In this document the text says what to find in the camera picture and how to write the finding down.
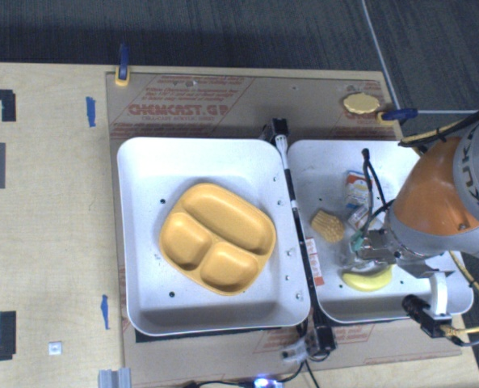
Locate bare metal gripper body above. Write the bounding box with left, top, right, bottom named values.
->
left=357, top=228, right=402, bottom=266

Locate clear plastic bottle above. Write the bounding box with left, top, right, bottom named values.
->
left=338, top=238, right=368, bottom=275

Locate yellow banana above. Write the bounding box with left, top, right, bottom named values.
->
left=341, top=264, right=394, bottom=293

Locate small white and red packet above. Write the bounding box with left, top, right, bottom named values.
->
left=347, top=205, right=372, bottom=230

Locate yellow toy corn cob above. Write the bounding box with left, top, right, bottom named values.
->
left=310, top=209, right=347, bottom=244

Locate white orange and blue carton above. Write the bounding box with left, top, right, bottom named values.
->
left=344, top=169, right=374, bottom=212

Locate red and white flat packet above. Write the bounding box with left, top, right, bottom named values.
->
left=304, top=237, right=326, bottom=288

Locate thin black and white rod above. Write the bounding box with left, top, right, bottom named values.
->
left=275, top=133, right=326, bottom=327

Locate white plastic tray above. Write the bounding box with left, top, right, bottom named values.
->
left=287, top=138, right=475, bottom=325
left=116, top=136, right=313, bottom=337

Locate pale yellow round biscuit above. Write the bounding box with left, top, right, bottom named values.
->
left=342, top=92, right=382, bottom=116

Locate orange divided plate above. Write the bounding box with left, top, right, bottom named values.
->
left=158, top=182, right=278, bottom=297

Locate brown cardboard board red print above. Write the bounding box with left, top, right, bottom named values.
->
left=104, top=70, right=464, bottom=376

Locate black cylinder on white bracket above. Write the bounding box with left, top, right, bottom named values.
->
left=401, top=271, right=455, bottom=339

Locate black block with thin wires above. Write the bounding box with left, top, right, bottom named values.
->
left=258, top=117, right=291, bottom=146
left=306, top=322, right=338, bottom=356

